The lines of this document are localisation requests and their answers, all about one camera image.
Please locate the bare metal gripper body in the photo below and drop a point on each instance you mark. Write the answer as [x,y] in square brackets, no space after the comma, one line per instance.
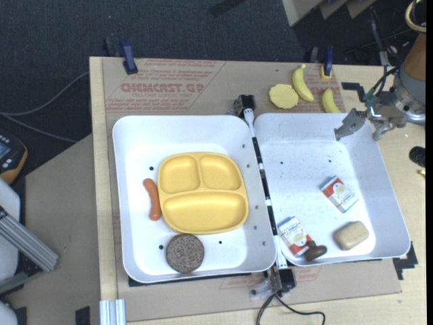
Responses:
[389,108]

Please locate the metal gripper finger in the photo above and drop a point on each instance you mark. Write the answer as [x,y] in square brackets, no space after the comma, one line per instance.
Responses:
[383,129]
[350,124]

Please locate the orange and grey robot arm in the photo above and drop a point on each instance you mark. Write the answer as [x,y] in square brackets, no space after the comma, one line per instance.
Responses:
[414,63]

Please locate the yellow banana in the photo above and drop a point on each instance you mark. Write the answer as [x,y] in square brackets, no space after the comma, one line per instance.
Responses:
[302,85]
[329,102]

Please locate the red and white carton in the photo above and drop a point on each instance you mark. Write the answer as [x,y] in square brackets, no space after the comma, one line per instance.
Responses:
[293,236]
[339,194]

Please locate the yellow round biscuit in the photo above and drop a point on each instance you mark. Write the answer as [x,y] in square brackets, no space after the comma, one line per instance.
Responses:
[283,96]

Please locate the white plastic tray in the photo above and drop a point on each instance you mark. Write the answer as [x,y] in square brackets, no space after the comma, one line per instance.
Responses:
[142,256]
[304,181]

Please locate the thin black and white rod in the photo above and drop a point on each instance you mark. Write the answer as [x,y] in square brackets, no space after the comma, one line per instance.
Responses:
[264,178]

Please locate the beige bread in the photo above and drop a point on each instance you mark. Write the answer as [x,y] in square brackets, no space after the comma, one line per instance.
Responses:
[352,235]

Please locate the brown mushroom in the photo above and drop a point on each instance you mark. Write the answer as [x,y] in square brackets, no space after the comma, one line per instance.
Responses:
[316,252]

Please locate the brown cardboard board red print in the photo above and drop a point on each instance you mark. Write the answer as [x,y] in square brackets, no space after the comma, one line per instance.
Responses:
[189,80]

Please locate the yellow divided plate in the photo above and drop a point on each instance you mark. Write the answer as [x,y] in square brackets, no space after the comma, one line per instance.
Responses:
[203,208]

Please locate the orange sausage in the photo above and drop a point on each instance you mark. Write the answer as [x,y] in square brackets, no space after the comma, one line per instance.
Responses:
[153,198]

